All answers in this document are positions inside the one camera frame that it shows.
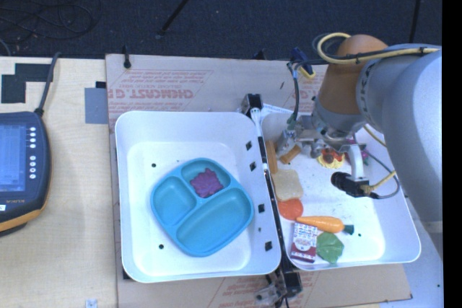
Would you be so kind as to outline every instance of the table surface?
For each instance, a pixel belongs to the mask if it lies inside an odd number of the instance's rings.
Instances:
[[[1,57],[0,74],[14,74],[16,63],[50,60]],[[37,219],[0,238],[2,307],[84,307],[87,299],[98,308],[118,306],[110,133],[107,124],[85,123],[84,108],[84,89],[106,81],[105,68],[99,59],[56,64],[43,116],[53,155],[51,193]],[[26,103],[0,104],[0,112],[33,111],[44,85],[26,83]]]

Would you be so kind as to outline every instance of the toy carrot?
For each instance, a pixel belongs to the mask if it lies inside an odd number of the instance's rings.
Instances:
[[[332,234],[340,231],[350,235],[354,233],[354,226],[352,224],[345,225],[341,219],[332,216],[301,216],[297,217],[295,221],[301,224],[316,226],[319,230],[331,232]]]

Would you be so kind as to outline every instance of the white plastic tray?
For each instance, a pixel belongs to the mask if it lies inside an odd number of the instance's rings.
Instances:
[[[281,260],[271,200],[263,176],[256,128],[241,113],[124,113],[115,125],[121,203],[123,268],[135,281],[154,283],[223,276],[263,275]],[[182,251],[152,213],[155,184],[179,164],[207,157],[245,188],[253,220],[216,253]]]
[[[269,113],[262,122],[263,137],[277,141],[282,130],[287,127],[289,113]],[[357,135],[361,143],[381,159],[388,168],[392,167],[388,154],[369,134],[361,130]],[[365,166],[365,176],[373,185],[382,180],[388,172],[376,161],[369,158]],[[302,270],[323,270],[327,268],[343,268],[359,265],[377,265],[386,263],[407,263],[416,260],[420,255],[420,241],[409,208],[400,190],[392,198],[373,200],[371,198],[353,198],[331,184],[334,172],[351,174],[351,167],[345,161],[337,170],[322,167],[316,159],[311,159],[302,151],[290,164],[278,161],[282,170],[296,170],[304,193],[301,201],[304,215],[336,216],[345,224],[354,225],[354,234],[340,232],[336,234],[344,243],[344,251],[337,264],[317,257],[314,263],[291,259],[292,263]],[[385,195],[395,189],[394,180],[389,180],[376,190]],[[294,222],[280,217],[282,234],[286,250],[290,250]]]

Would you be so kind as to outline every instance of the device screen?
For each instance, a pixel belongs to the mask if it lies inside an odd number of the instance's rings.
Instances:
[[[26,127],[0,125],[0,192],[25,191]]]

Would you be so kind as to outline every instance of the blue plate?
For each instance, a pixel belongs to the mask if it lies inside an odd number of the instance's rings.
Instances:
[[[151,209],[175,243],[196,257],[228,245],[253,218],[253,203],[242,185],[207,158],[164,176],[152,190]]]

